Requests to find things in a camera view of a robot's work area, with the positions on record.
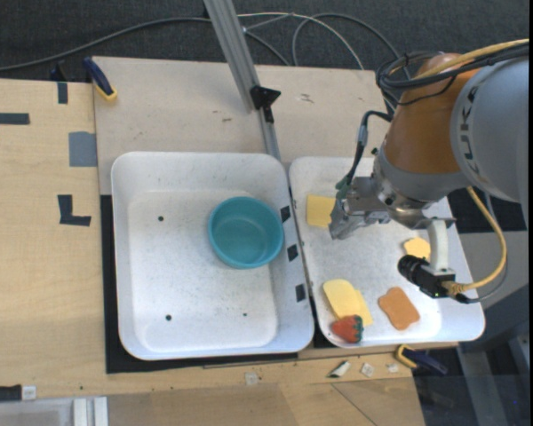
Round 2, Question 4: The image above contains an orange toast slice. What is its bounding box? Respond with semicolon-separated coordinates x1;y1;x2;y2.
377;286;422;332

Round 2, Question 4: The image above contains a black cylinder on white bracket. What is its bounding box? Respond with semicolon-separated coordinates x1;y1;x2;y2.
397;217;457;300

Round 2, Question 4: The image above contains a small yellow biscuit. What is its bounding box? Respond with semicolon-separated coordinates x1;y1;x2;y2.
402;236;433;262

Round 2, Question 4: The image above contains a white plastic tray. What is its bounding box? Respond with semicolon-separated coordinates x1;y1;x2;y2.
110;150;316;362
288;155;487;350

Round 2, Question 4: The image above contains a pale wood board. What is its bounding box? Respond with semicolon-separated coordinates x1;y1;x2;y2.
91;55;461;375

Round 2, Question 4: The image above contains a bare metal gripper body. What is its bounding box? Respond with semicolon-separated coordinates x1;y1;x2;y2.
342;176;457;231

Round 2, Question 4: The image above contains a teal bowl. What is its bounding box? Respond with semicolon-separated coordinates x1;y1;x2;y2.
207;195;286;271

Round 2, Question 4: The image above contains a yellow cheese slice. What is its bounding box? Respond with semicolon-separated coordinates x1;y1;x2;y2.
353;288;375;327
305;193;338;230

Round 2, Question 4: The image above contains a red strawberry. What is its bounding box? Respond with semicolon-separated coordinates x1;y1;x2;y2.
330;313;365;345

